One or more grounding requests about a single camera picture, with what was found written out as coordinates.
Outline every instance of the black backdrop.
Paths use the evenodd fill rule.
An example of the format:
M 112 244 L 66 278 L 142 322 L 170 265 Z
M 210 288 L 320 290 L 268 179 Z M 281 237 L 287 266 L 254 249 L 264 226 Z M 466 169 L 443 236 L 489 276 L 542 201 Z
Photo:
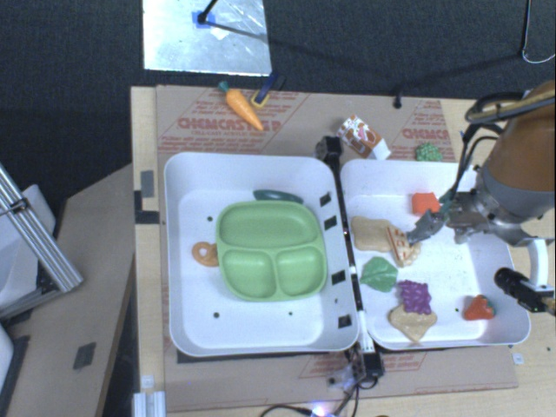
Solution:
M 555 1 L 533 0 L 532 58 L 554 51 Z M 554 60 L 518 57 L 526 0 L 263 2 L 285 89 L 477 98 L 554 79 Z M 221 80 L 142 68 L 142 0 L 0 0 L 0 22 L 0 162 L 55 211 L 130 162 L 131 86 Z

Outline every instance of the cardboard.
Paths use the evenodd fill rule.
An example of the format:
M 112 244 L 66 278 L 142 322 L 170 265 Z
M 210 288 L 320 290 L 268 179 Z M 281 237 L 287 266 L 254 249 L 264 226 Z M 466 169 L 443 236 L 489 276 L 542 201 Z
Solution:
M 244 90 L 249 99 L 251 91 Z M 181 151 L 311 156 L 323 136 L 334 136 L 352 114 L 379 132 L 389 159 L 413 160 L 424 142 L 439 147 L 444 161 L 454 153 L 440 101 L 404 99 L 401 109 L 380 96 L 272 92 L 259 112 L 258 132 L 226 106 L 222 93 L 199 87 L 156 89 L 160 215 L 165 216 L 163 169 Z M 357 157 L 344 149 L 342 162 Z M 328 379 L 347 365 L 343 353 L 242 356 L 201 359 L 179 354 L 168 331 L 166 228 L 161 227 L 165 391 L 168 412 L 340 400 Z M 361 397 L 437 394 L 517 387 L 507 347 L 471 347 L 384 355 L 386 373 Z

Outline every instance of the toy carrot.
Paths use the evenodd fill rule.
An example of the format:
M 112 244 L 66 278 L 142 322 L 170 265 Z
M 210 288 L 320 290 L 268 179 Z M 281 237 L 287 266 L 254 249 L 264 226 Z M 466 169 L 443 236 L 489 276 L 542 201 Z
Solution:
M 262 131 L 262 123 L 259 117 L 240 90 L 230 89 L 228 82 L 218 83 L 218 89 L 226 93 L 226 103 L 241 119 Z

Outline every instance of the green plate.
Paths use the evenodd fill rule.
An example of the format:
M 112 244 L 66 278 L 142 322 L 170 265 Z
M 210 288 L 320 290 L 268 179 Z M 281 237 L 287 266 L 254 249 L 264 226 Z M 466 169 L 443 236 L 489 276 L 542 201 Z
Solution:
M 216 223 L 224 281 L 249 301 L 285 301 L 319 292 L 327 277 L 321 228 L 306 207 L 287 201 L 238 202 Z

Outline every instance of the toy donut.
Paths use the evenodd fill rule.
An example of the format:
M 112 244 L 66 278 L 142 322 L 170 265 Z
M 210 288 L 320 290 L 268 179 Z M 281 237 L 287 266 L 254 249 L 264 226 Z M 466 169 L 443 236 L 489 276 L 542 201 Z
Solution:
M 191 249 L 191 254 L 197 262 L 200 262 L 203 266 L 210 268 L 218 266 L 218 254 L 216 253 L 216 244 L 210 244 L 209 242 L 198 242 Z

